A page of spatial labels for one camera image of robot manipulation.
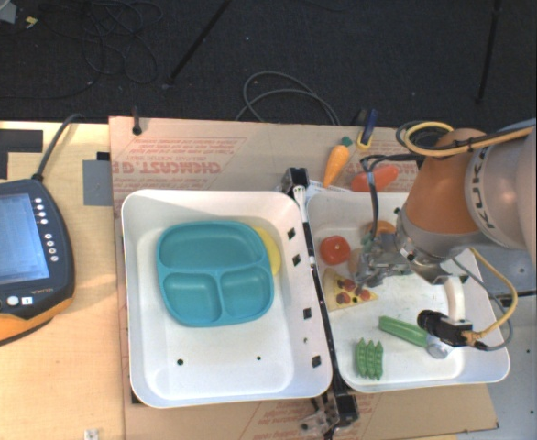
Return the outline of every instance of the teal divided plate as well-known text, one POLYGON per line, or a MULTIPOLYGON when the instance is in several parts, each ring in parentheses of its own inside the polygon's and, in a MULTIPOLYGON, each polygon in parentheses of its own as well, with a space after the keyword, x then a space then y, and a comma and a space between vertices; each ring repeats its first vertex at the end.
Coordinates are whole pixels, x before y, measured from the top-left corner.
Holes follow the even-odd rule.
POLYGON ((252 321, 274 298, 265 245, 252 227, 240 222, 167 228, 157 244, 157 272, 165 306, 183 325, 252 321))

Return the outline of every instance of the cardboard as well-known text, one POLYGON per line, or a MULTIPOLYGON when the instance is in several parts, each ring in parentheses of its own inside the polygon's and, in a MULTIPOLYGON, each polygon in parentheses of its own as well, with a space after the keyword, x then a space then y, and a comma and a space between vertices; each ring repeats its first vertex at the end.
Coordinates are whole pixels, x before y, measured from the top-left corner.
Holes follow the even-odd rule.
MULTIPOLYGON (((154 409, 133 401, 128 379, 127 312, 120 206, 139 189, 218 191, 275 190, 287 168, 306 168, 320 182, 333 145, 356 138, 359 127, 271 125, 184 119, 111 117, 113 196, 122 384, 126 438, 302 440, 301 420, 313 413, 310 400, 233 402, 154 409)), ((366 153, 355 152, 334 185, 349 189, 366 154, 405 153, 394 129, 375 130, 366 153)), ((407 192, 417 174, 413 162, 398 163, 399 178, 386 191, 407 192)), ((390 440, 493 429, 498 426, 486 385, 402 390, 356 395, 360 418, 336 432, 336 439, 390 440)))

